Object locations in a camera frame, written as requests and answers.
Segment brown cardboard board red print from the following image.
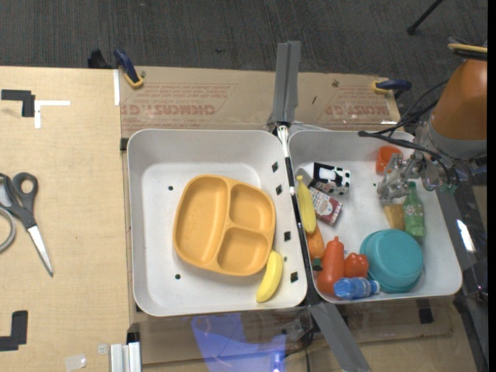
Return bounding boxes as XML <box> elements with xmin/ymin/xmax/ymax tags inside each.
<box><xmin>119</xmin><ymin>66</ymin><xmax>453</xmax><ymax>365</ymax></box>

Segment green bottle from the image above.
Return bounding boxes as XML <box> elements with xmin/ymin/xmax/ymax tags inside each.
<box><xmin>402</xmin><ymin>181</ymin><xmax>428</xmax><ymax>240</ymax></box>

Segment orange carrot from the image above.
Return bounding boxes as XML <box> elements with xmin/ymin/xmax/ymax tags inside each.
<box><xmin>306</xmin><ymin>225</ymin><xmax>327</xmax><ymax>273</ymax></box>

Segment orange squeeze bottle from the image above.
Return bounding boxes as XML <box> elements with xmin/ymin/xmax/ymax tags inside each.
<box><xmin>316</xmin><ymin>236</ymin><xmax>346</xmax><ymax>296</ymax></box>

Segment blue clear plastic bottle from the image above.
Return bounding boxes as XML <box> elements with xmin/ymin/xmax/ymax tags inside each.
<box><xmin>333</xmin><ymin>276</ymin><xmax>381</xmax><ymax>301</ymax></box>

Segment red bell pepper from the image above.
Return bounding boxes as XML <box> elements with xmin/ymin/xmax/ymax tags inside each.
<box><xmin>343</xmin><ymin>252</ymin><xmax>370</xmax><ymax>280</ymax></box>

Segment black and white milk carton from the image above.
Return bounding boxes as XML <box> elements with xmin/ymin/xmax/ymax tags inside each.
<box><xmin>300</xmin><ymin>162</ymin><xmax>352</xmax><ymax>198</ymax></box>

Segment white plastic tray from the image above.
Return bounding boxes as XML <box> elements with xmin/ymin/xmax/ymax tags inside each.
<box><xmin>288</xmin><ymin>129</ymin><xmax>463</xmax><ymax>305</ymax></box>
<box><xmin>126</xmin><ymin>129</ymin><xmax>309</xmax><ymax>318</ymax></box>

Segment yellow pizza slice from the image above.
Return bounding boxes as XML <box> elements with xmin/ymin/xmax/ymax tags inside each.
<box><xmin>383</xmin><ymin>202</ymin><xmax>406</xmax><ymax>233</ymax></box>

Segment yellow banana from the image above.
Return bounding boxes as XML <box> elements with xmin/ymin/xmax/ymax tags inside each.
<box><xmin>295</xmin><ymin>174</ymin><xmax>318</xmax><ymax>235</ymax></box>
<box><xmin>255</xmin><ymin>250</ymin><xmax>284</xmax><ymax>304</ymax></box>

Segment orange divided plate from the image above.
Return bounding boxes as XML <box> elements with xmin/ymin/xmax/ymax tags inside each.
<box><xmin>172</xmin><ymin>174</ymin><xmax>277</xmax><ymax>277</ymax></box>

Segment orange cup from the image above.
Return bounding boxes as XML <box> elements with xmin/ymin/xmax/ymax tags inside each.
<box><xmin>374</xmin><ymin>145</ymin><xmax>404</xmax><ymax>175</ymax></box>

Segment teal bowl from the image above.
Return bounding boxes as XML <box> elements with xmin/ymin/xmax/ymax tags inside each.
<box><xmin>359</xmin><ymin>229</ymin><xmax>425</xmax><ymax>295</ymax></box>

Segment black stand leg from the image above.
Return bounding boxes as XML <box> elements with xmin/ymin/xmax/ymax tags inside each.
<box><xmin>406</xmin><ymin>0</ymin><xmax>468</xmax><ymax>36</ymax></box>

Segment grey handled scissors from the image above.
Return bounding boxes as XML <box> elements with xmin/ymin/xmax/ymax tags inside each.
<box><xmin>0</xmin><ymin>171</ymin><xmax>55</xmax><ymax>278</ymax></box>

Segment red and white carton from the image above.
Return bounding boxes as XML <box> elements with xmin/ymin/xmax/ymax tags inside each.
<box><xmin>308</xmin><ymin>187</ymin><xmax>344</xmax><ymax>226</ymax></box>

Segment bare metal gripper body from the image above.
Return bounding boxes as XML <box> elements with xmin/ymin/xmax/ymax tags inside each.
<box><xmin>402</xmin><ymin>126</ymin><xmax>459</xmax><ymax>192</ymax></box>

